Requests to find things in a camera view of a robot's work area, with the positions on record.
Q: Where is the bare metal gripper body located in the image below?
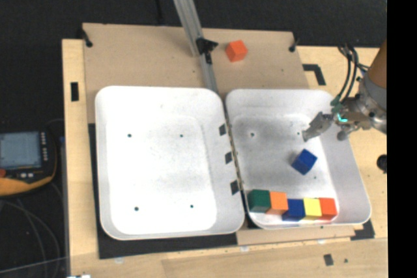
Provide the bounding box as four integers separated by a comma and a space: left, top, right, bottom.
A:
331, 95, 388, 135

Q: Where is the blue cube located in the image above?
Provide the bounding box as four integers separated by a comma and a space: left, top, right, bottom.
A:
290, 148, 319, 176
281, 198, 306, 223

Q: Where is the white plastic tray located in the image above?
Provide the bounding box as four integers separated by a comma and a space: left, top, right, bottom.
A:
224, 88, 373, 230
94, 85, 246, 241

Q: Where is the orange cube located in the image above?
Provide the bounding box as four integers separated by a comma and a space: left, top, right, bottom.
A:
225, 39, 249, 63
266, 191, 289, 216
318, 197, 339, 221

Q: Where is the yellow cube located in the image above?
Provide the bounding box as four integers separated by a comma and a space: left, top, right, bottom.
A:
298, 197, 323, 223

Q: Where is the green cube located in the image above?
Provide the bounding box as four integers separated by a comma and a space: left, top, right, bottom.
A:
246, 189, 272, 214

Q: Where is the brown cardboard board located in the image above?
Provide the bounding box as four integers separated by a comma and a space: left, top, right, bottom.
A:
81, 22, 358, 247

